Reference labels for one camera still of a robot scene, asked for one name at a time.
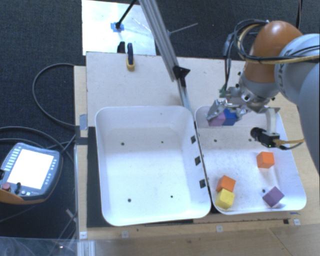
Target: white tray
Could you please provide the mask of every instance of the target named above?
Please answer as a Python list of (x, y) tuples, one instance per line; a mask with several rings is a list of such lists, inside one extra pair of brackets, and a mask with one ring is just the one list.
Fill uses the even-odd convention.
[[(267, 148), (250, 136), (254, 127), (267, 129), (266, 115), (251, 112), (234, 126), (209, 127), (205, 119), (209, 108), (198, 108), (195, 119), (214, 206), (226, 215), (302, 209), (307, 198), (291, 150)], [(278, 113), (276, 131), (282, 140), (287, 139)], [(256, 156), (261, 151), (273, 152), (275, 165), (270, 169), (257, 167)], [(233, 205), (227, 210), (215, 205), (216, 187), (223, 175), (236, 181)], [(271, 208), (262, 197), (274, 186), (284, 194), (284, 198)]]
[(114, 226), (201, 218), (211, 199), (192, 114), (106, 107), (95, 117), (102, 214)]

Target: cable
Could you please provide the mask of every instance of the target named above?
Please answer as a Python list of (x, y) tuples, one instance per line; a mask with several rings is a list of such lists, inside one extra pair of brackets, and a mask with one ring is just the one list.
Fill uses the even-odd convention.
[(256, 64), (285, 64), (285, 63), (298, 63), (298, 62), (306, 62), (311, 61), (315, 59), (319, 59), (319, 54), (317, 55), (309, 55), (309, 56), (296, 56), (293, 54), (286, 55), (286, 56), (274, 56), (274, 57), (257, 57), (249, 55), (245, 52), (243, 47), (243, 40), (246, 37), (247, 33), (256, 27), (261, 27), (266, 24), (266, 21), (263, 20), (244, 20), (237, 24), (237, 26), (234, 29), (234, 35), (233, 40), (235, 42), (235, 48), (238, 51), (239, 56), (241, 59), (243, 59), (246, 62), (250, 63), (256, 63)]
[(233, 34), (229, 34), (228, 38), (223, 47), (223, 57), (224, 57), (224, 85), (219, 90), (220, 98), (224, 98), (226, 96), (226, 90), (228, 87), (228, 81), (230, 76), (230, 69), (231, 69), (231, 49), (233, 46)]
[(0, 142), (25, 142), (29, 144), (34, 144), (35, 146), (44, 149), (45, 147), (32, 141), (29, 139), (24, 139), (24, 138), (0, 138)]
[(73, 137), (70, 139), (70, 141), (67, 143), (67, 145), (63, 148), (63, 150), (61, 151), (61, 153), (65, 152), (67, 150), (67, 148), (70, 146), (70, 144), (72, 142), (74, 142), (74, 140), (76, 139), (76, 135), (73, 135)]
[[(1, 131), (5, 131), (5, 130), (25, 130), (25, 131), (28, 131), (28, 132), (33, 132), (35, 134), (39, 134), (39, 135), (42, 135), (44, 136), (45, 138), (49, 139), (50, 141), (54, 142), (57, 146), (59, 146), (62, 150), (65, 149), (65, 147), (59, 142), (57, 141), (54, 137), (50, 136), (49, 134), (43, 132), (43, 131), (40, 131), (40, 130), (37, 130), (37, 129), (34, 129), (34, 128), (29, 128), (29, 127), (23, 127), (23, 126), (6, 126), (6, 127), (0, 127), (0, 132)], [(71, 157), (71, 155), (68, 153), (68, 152), (65, 152), (66, 155), (69, 157), (69, 159), (71, 160), (71, 162), (74, 164), (74, 160), (73, 158)]]
[(16, 214), (14, 214), (14, 215), (11, 215), (11, 216), (6, 217), (6, 218), (3, 218), (3, 219), (0, 219), (0, 223), (5, 222), (5, 221), (7, 221), (7, 220), (10, 220), (10, 219), (12, 219), (12, 218), (14, 218), (14, 217), (16, 217), (16, 216), (21, 215), (21, 214), (24, 214), (24, 213), (30, 211), (31, 209), (35, 208), (36, 206), (37, 206), (37, 205), (33, 205), (33, 206), (29, 207), (28, 209), (25, 209), (25, 210), (23, 210), (23, 211), (21, 211), (21, 212), (18, 212), (18, 213), (16, 213)]
[(286, 147), (284, 145), (279, 146), (279, 149), (281, 150), (293, 150), (297, 147), (299, 147), (303, 142), (298, 143), (297, 145), (291, 146), (291, 147)]
[(302, 48), (302, 49), (297, 50), (297, 51), (295, 51), (295, 52), (293, 52), (293, 53), (291, 53), (291, 54), (292, 54), (292, 55), (295, 55), (295, 54), (298, 54), (298, 53), (300, 53), (300, 52), (307, 51), (307, 50), (314, 49), (314, 48), (320, 48), (320, 44), (318, 44), (318, 45), (313, 45), (313, 46), (309, 46), (309, 47), (306, 47), (306, 48)]
[(61, 121), (61, 120), (53, 117), (52, 115), (50, 115), (47, 111), (45, 111), (44, 108), (40, 105), (40, 103), (39, 103), (39, 101), (37, 100), (37, 97), (36, 97), (35, 87), (36, 87), (36, 83), (37, 83), (38, 78), (39, 78), (45, 71), (50, 70), (50, 69), (55, 68), (55, 67), (60, 67), (60, 66), (74, 67), (75, 65), (70, 64), (70, 63), (57, 63), (57, 64), (53, 64), (53, 65), (47, 66), (47, 67), (45, 67), (44, 69), (42, 69), (42, 70), (35, 76), (35, 78), (34, 78), (34, 80), (33, 80), (33, 82), (32, 82), (32, 95), (33, 95), (33, 99), (34, 99), (36, 105), (38, 106), (38, 108), (39, 108), (47, 117), (49, 117), (49, 118), (52, 119), (53, 121), (57, 122), (58, 124), (61, 124), (61, 125), (67, 126), (67, 127), (72, 127), (72, 128), (74, 128), (74, 127), (76, 127), (74, 124)]
[(297, 13), (297, 15), (296, 15), (296, 23), (295, 23), (295, 27), (296, 27), (297, 29), (300, 28), (300, 23), (301, 23), (302, 3), (303, 3), (303, 0), (299, 0), (298, 13)]
[(283, 144), (294, 144), (294, 143), (303, 143), (305, 142), (305, 139), (297, 139), (297, 140), (289, 140), (289, 141), (285, 141), (285, 140), (281, 140), (281, 139), (274, 139), (273, 142), (279, 146), (279, 145), (283, 145)]
[[(66, 145), (66, 144), (68, 144), (69, 142), (70, 142), (70, 140), (61, 142), (61, 145)], [(51, 149), (56, 148), (56, 147), (58, 147), (58, 145), (51, 145), (51, 146), (48, 146), (46, 149), (47, 149), (47, 150), (51, 150)]]

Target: blue cube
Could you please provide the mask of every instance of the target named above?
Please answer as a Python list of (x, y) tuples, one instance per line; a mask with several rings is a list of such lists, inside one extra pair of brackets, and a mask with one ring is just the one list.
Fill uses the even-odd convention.
[(223, 112), (225, 116), (225, 121), (222, 124), (223, 126), (233, 126), (236, 123), (236, 121), (238, 121), (236, 113), (230, 112), (230, 110), (227, 108), (225, 108)]

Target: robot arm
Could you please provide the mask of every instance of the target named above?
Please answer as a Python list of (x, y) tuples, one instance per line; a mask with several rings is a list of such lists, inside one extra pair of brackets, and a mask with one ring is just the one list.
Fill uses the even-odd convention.
[[(243, 38), (257, 26), (263, 27), (246, 54)], [(272, 111), (266, 105), (281, 92), (297, 105), (305, 141), (319, 172), (319, 40), (319, 34), (302, 35), (284, 21), (255, 21), (238, 30), (236, 27), (232, 43), (246, 63), (239, 83), (222, 88), (225, 98), (214, 101), (207, 120), (217, 117), (225, 108), (236, 113), (238, 119), (250, 111), (266, 113), (268, 118)], [(271, 138), (271, 132), (260, 132)]]

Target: aluminum rod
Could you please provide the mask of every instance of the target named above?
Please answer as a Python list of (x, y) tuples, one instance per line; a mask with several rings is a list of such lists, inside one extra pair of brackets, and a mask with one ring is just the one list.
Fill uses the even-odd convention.
[(179, 63), (157, 2), (156, 0), (139, 0), (139, 2), (169, 76), (172, 81), (177, 81), (182, 105), (191, 110), (187, 88), (182, 86), (181, 80), (176, 78), (173, 71), (174, 66), (179, 66)]

